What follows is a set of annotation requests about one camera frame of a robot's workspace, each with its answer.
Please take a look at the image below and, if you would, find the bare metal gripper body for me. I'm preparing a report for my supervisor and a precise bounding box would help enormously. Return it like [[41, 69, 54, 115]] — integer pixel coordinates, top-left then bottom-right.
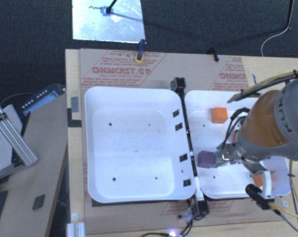
[[221, 143, 263, 165]]

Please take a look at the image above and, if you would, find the purple cube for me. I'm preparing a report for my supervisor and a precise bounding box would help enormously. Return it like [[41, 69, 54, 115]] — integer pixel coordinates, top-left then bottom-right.
[[197, 150, 216, 169]]

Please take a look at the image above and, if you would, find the white plastic tray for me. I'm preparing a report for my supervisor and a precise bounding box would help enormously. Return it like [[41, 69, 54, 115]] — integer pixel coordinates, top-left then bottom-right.
[[184, 90, 292, 199], [84, 86, 197, 204]]

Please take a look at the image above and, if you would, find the orange cube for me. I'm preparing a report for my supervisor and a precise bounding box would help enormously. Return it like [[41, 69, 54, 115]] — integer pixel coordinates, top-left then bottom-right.
[[211, 107, 229, 124], [252, 174, 263, 188]]

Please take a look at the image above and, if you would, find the thin black and white rod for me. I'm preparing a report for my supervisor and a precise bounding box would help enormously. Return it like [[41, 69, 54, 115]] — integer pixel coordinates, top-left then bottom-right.
[[177, 86, 203, 202]]

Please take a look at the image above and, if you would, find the brown cardboard board red print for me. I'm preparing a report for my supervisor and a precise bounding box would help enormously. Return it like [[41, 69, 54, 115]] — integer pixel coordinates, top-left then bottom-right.
[[79, 48, 288, 235]]

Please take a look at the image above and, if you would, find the black cylinder on white bracket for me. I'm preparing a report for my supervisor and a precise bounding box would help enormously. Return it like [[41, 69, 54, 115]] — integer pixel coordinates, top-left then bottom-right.
[[245, 170, 275, 210]]

